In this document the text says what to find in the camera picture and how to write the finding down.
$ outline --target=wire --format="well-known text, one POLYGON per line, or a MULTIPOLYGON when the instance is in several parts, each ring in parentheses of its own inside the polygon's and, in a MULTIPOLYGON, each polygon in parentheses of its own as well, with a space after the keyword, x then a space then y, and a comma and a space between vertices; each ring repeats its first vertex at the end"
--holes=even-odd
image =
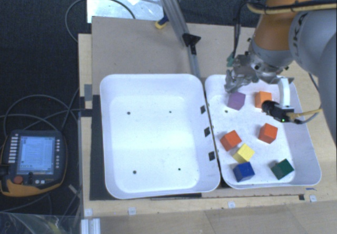
MULTIPOLYGON (((78 43, 78 40, 73 36, 73 34, 71 33, 71 31, 70 31, 70 29, 69 29, 69 27, 68 27, 68 14, 69 14, 70 10, 71 10, 76 4, 78 4, 79 2, 82 2, 82 1, 85 1, 85 0, 76 0, 76 1, 74 1, 74 2, 68 7, 68 9, 67 9, 67 11, 66 11, 66 13, 65 13, 65 17, 64 17, 65 27, 66 27, 66 29, 67 29, 69 35, 71 36, 71 38, 72 38, 76 43, 78 43)), ((109 0, 109 1, 113 1, 113 2, 115 2, 115 3, 120 4, 120 5, 123 6, 126 10, 129 11, 129 13, 131 14, 131 16, 132 16, 134 19, 136 19, 135 15, 132 13, 132 11, 130 10, 130 8, 128 8, 125 4, 121 3, 121 2, 118 1, 118 0, 109 0)))
POLYGON ((55 126, 53 126, 50 122, 48 122, 46 119, 44 118, 41 118, 39 116, 35 116, 35 115, 30 115, 30 114, 9 114, 7 115, 7 117, 10 116, 10 117, 27 117, 27 118, 33 118, 33 119, 38 119, 40 120, 41 122, 44 122, 46 124, 48 124, 51 128, 53 128, 54 130, 57 131, 57 128, 55 126))
POLYGON ((311 79, 311 82, 314 84, 314 86, 315 86, 316 90, 319 92, 319 89, 318 89, 317 83, 316 83, 316 81, 314 80, 314 78, 313 78, 312 74, 310 74, 310 73, 309 73, 309 77, 310 77, 310 79, 311 79))
MULTIPOLYGON (((81 111, 81 110, 82 110, 82 109, 72 109, 71 111, 81 111)), ((60 114, 63 114, 63 113, 65 113, 65 112, 67 112, 67 111, 68 111, 68 110, 62 110, 62 111, 56 112, 56 113, 54 113, 54 114, 52 114, 52 115, 49 115, 49 116, 45 117, 44 119, 47 120, 47 119, 49 119, 49 118, 52 118, 52 117, 58 116, 58 115, 60 115, 60 114)), ((33 127, 33 126, 39 124, 40 122, 41 122, 41 121, 34 122, 34 123, 28 125, 27 127, 25 127, 24 130, 29 129, 29 128, 31 128, 31 127, 33 127)))
POLYGON ((17 209, 21 209, 21 208, 25 208, 25 207, 28 207, 34 203, 37 203, 39 202, 40 200, 44 199, 45 197, 47 197, 49 194, 44 194, 42 197, 38 198, 38 199, 35 199, 34 201, 32 202, 29 202, 27 204, 23 204, 21 206, 18 206, 18 207, 14 207, 14 208, 10 208, 10 209, 6 209, 6 210, 1 210, 0 212, 9 212, 9 211, 14 211, 14 210, 17 210, 17 209))
POLYGON ((337 4, 336 1, 326 1, 326 3, 305 5, 305 3, 295 3, 290 5, 282 5, 282 6, 264 6, 263 9, 260 9, 254 3, 247 3, 248 9, 256 14, 260 15, 272 15, 272 14, 283 14, 290 12, 301 12, 301 11, 316 11, 316 10, 324 10, 324 9, 336 9, 337 4))
POLYGON ((295 2, 288 5, 280 6, 267 6, 265 4, 258 3, 257 0, 249 0, 247 7, 253 13, 261 15, 280 14, 300 11, 313 11, 323 9, 335 9, 337 8, 336 0, 311 0, 304 2, 295 2))
POLYGON ((241 15, 241 10, 243 8, 243 6, 247 3, 248 0, 241 0, 239 3, 239 7, 238 10, 236 12, 236 16, 234 18, 235 21, 235 26, 234 26, 234 49, 232 51, 232 53, 230 54, 230 56, 227 58, 228 64, 227 66, 232 66, 232 63, 234 61, 235 55, 236 55, 236 49, 237 46, 239 44, 239 38, 240 38, 240 33, 241 33, 241 19, 240 19, 240 15, 241 15))
POLYGON ((299 119, 295 119, 294 122, 297 123, 297 124, 305 124, 305 123, 310 122, 311 120, 313 120, 317 115, 318 115, 318 113, 315 113, 310 118, 308 118, 307 120, 304 120, 304 121, 301 121, 299 119))
POLYGON ((8 117, 8 115, 9 115, 10 111, 12 110, 12 108, 13 108, 14 106, 16 106, 17 104, 19 104, 19 102, 21 102, 21 101, 23 101, 23 100, 26 100, 26 99, 29 99, 29 98, 40 98, 40 97, 52 99, 52 100, 58 102, 59 104, 63 105, 64 107, 66 107, 66 108, 68 109, 68 106, 67 106, 65 103, 63 103, 61 100, 59 100, 59 99, 57 99, 57 98, 55 98, 55 97, 53 97, 53 96, 49 96, 49 95, 45 95, 45 94, 34 94, 34 95, 28 95, 28 96, 25 96, 25 97, 23 97, 23 98, 17 100, 16 102, 14 102, 14 103, 9 107, 9 109, 7 110, 7 112, 6 112, 5 116, 4 116, 3 130, 4 130, 5 138, 7 137, 7 131, 6 131, 7 117, 8 117))
POLYGON ((61 126, 61 131, 64 130, 64 126, 65 126, 65 124, 66 124, 66 122, 67 122, 67 120, 68 120, 69 114, 70 114, 70 112, 71 112, 71 107, 72 107, 73 104, 74 104, 75 98, 76 98, 77 93, 78 93, 79 90, 80 90, 80 88, 78 87, 77 90, 76 90, 76 92, 75 92, 74 95, 73 95, 73 98, 72 98, 71 101, 70 101, 70 105, 69 105, 69 107, 68 107, 67 114, 66 114, 66 116, 65 116, 65 118, 64 118, 64 121, 63 121, 63 124, 62 124, 62 126, 61 126))
POLYGON ((49 215, 53 215, 53 204, 50 193, 48 193, 48 202, 49 202, 49 215))
POLYGON ((77 198, 78 194, 81 192, 81 190, 82 190, 82 186, 80 186, 80 188, 77 190, 77 192, 76 192, 75 195, 73 196, 72 200, 70 201, 70 203, 69 203, 67 209, 66 209, 65 212, 63 213, 62 218, 61 218, 61 220, 60 220, 60 225, 61 225, 62 222, 64 221, 65 216, 67 215, 67 213, 68 213, 70 207, 72 206, 72 204, 73 204, 74 201, 76 200, 76 198, 77 198))
POLYGON ((317 114, 319 112, 321 112, 322 109, 319 108, 317 110, 311 110, 311 111, 306 111, 306 112, 303 112, 303 113, 294 113, 294 112, 288 112, 286 115, 291 119, 291 120, 295 120, 296 118, 298 117, 301 117, 301 116, 305 116, 305 115, 310 115, 310 114, 317 114))

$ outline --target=orange cube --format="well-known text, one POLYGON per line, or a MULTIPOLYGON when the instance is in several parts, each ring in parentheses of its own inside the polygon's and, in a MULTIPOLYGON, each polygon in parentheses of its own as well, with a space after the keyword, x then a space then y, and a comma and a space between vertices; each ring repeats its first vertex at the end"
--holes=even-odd
POLYGON ((237 146, 242 140, 238 136, 235 130, 227 133, 224 135, 221 139, 220 142, 222 146, 224 146, 226 151, 229 151, 230 149, 234 148, 237 146))
POLYGON ((258 92, 255 95, 255 107, 262 108, 262 103, 267 100, 272 100, 272 94, 269 92, 258 92))
POLYGON ((266 123, 260 129, 259 140, 262 140, 270 144, 276 139, 276 135, 277 135, 277 127, 274 127, 271 124, 266 123))

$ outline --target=blue object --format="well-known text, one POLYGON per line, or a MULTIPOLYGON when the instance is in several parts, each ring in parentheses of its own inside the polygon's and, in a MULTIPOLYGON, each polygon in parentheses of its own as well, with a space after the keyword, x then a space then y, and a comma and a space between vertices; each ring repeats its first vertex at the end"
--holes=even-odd
POLYGON ((163 25, 168 21, 169 21, 169 18, 166 15, 164 15, 164 17, 160 21, 158 21, 158 24, 163 25))
POLYGON ((235 175, 236 180, 238 182, 249 180, 251 177, 253 177, 255 175, 254 170, 253 170, 250 162, 238 164, 233 169, 233 172, 234 172, 234 175, 235 175))

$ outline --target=black carpet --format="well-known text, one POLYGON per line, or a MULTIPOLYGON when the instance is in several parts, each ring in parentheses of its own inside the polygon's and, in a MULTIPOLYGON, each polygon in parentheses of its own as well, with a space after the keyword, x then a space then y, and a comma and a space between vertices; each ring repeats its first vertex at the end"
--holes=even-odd
MULTIPOLYGON (((75 0, 0 0, 0 115, 18 99, 32 94, 47 94, 69 104, 78 88, 76 43, 67 34, 64 14, 75 0)), ((232 25, 235 5, 239 0, 183 0, 181 8, 187 22, 232 25)), ((244 9, 243 26, 253 27, 258 16, 244 9)), ((88 33, 85 3, 69 14, 74 33, 88 33)), ((78 108, 78 97, 73 108, 78 108)), ((48 116, 64 108, 48 99, 29 99, 13 108, 12 113, 48 116)), ((64 115, 51 120, 61 128, 64 115)), ((8 119, 7 131, 34 122, 26 118, 8 119)), ((36 129, 49 129, 39 124, 36 129)), ((68 172, 63 185, 40 201, 13 212, 63 215, 74 214, 78 200, 73 192, 80 187, 78 178, 77 125, 69 118, 63 131, 69 149, 68 172)), ((0 143, 5 140, 0 132, 0 143)), ((38 197, 9 198, 0 195, 0 211, 29 203, 38 197)))

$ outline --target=blue cube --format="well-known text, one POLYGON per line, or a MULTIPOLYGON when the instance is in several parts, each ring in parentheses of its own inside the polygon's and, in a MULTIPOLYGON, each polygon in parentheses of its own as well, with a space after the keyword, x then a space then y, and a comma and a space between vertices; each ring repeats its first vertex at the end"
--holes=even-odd
POLYGON ((237 182, 249 180, 251 177, 255 175, 250 162, 238 164, 233 169, 233 172, 234 172, 237 182))

